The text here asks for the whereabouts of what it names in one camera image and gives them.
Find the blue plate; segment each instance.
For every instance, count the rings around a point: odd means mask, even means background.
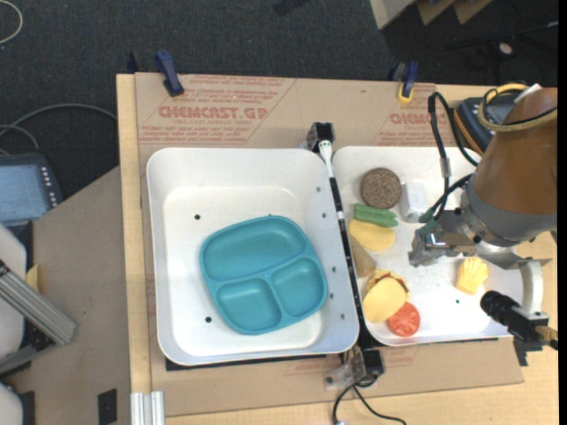
[[[199,263],[219,313],[242,334],[304,320],[327,298],[313,246],[285,217],[246,220],[213,233],[201,246]]]

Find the tomato slice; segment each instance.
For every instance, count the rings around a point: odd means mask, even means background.
[[[419,312],[413,304],[407,302],[386,323],[396,336],[412,336],[419,329]]]

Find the dark floor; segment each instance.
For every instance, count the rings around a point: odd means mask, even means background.
[[[24,25],[0,44],[0,125],[53,104],[116,112],[115,76],[127,71],[128,54],[154,71],[158,49],[172,53],[180,73],[383,81],[397,62],[414,60],[419,81],[557,86],[557,27],[509,38],[517,54],[499,67],[489,44],[447,46],[557,21],[559,0],[495,0],[464,25],[450,8],[428,27],[412,5],[381,31],[369,0],[313,0],[284,15],[274,9],[281,0],[6,1],[21,9]],[[0,5],[0,39],[17,21]],[[102,113],[56,110],[21,126],[37,138],[65,197],[118,165],[116,123]],[[12,131],[0,149],[33,145]]]

